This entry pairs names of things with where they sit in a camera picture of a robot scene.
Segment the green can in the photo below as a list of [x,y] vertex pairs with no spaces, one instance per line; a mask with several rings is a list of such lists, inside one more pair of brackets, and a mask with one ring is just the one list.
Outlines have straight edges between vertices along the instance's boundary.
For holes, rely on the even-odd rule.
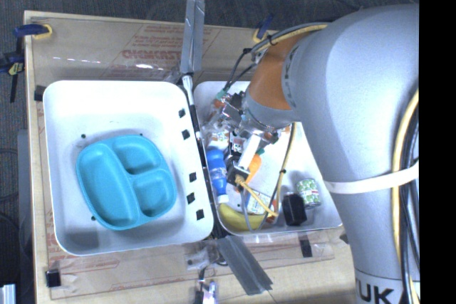
[[301,180],[296,183],[296,190],[304,200],[305,207],[318,206],[321,204],[320,194],[315,180],[312,178]]

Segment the orange object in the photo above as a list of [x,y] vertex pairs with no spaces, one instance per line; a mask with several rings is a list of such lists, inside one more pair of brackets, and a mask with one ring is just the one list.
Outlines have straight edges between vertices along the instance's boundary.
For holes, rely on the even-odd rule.
[[250,175],[249,175],[249,177],[247,177],[247,180],[245,181],[246,184],[250,183],[250,180],[252,180],[252,177],[257,173],[260,166],[261,166],[261,157],[259,154],[256,153],[249,165]]
[[249,85],[250,96],[260,105],[279,110],[290,110],[282,90],[281,74],[286,55],[306,34],[290,37],[269,47]]

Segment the yellow cable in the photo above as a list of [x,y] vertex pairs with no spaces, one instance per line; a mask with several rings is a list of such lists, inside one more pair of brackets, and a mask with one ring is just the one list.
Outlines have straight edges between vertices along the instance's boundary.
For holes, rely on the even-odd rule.
[[[407,133],[408,125],[412,119],[413,113],[418,105],[419,92],[416,90],[412,100],[408,103],[407,109],[405,110],[404,116],[399,124],[398,134],[396,136],[394,152],[393,152],[393,172],[400,170],[400,157],[402,156],[402,148]],[[393,206],[393,234],[394,234],[394,246],[396,253],[398,255],[398,260],[400,263],[400,192],[399,187],[393,187],[391,192],[391,204]],[[412,297],[414,304],[418,304],[420,301],[418,299],[417,293],[415,291],[415,286],[413,285],[413,280],[410,278],[410,285],[412,288]]]
[[285,167],[290,158],[291,146],[293,145],[293,141],[296,136],[296,129],[297,129],[297,124],[296,124],[296,122],[293,122],[293,124],[291,125],[291,134],[290,134],[290,139],[288,141],[288,147],[286,148],[285,158],[284,158],[284,161],[282,162],[282,168],[280,169],[279,180],[277,182],[277,192],[276,192],[277,211],[280,211],[280,208],[279,208],[280,207],[280,189],[282,186],[282,179],[284,178],[284,175],[285,175]]
[[265,211],[267,211],[270,215],[279,216],[278,213],[276,213],[275,211],[272,211],[270,208],[268,208],[268,206],[258,197],[258,195],[249,187],[249,185],[247,185],[245,183],[245,179],[241,175],[237,174],[234,179],[234,182],[238,185],[241,185],[244,189],[246,189],[256,199],[258,204],[261,205],[261,207]]
[[[277,37],[277,38],[271,40],[271,42],[274,42],[272,44],[274,46],[274,45],[278,44],[279,42],[281,42],[281,41],[283,41],[285,39],[297,36],[297,35],[302,34],[302,33],[307,33],[307,32],[312,32],[312,31],[320,31],[321,29],[326,28],[327,26],[328,26],[327,24],[319,24],[319,25],[315,25],[315,26],[303,27],[303,28],[300,28],[300,29],[296,29],[295,31],[292,31],[290,33],[286,33],[283,36]],[[270,46],[271,46],[271,44],[267,43],[264,46],[260,47],[258,50],[256,50],[256,52],[258,53],[258,52],[260,52],[260,51],[262,51],[265,48],[268,48]]]

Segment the clamp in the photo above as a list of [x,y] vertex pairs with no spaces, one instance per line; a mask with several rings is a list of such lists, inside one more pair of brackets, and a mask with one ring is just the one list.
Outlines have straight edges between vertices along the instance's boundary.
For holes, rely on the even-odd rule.
[[16,98],[18,74],[25,69],[24,37],[42,38],[51,34],[52,28],[47,24],[25,24],[13,30],[13,35],[16,37],[16,50],[0,54],[0,73],[8,73],[12,77],[10,103],[13,103]]

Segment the blue plastic plate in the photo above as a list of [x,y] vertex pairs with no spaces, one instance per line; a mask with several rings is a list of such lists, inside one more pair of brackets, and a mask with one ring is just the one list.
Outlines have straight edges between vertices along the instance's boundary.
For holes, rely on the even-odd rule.
[[139,135],[123,135],[87,146],[76,173],[95,219],[116,231],[131,229],[168,212],[176,183],[159,149]]

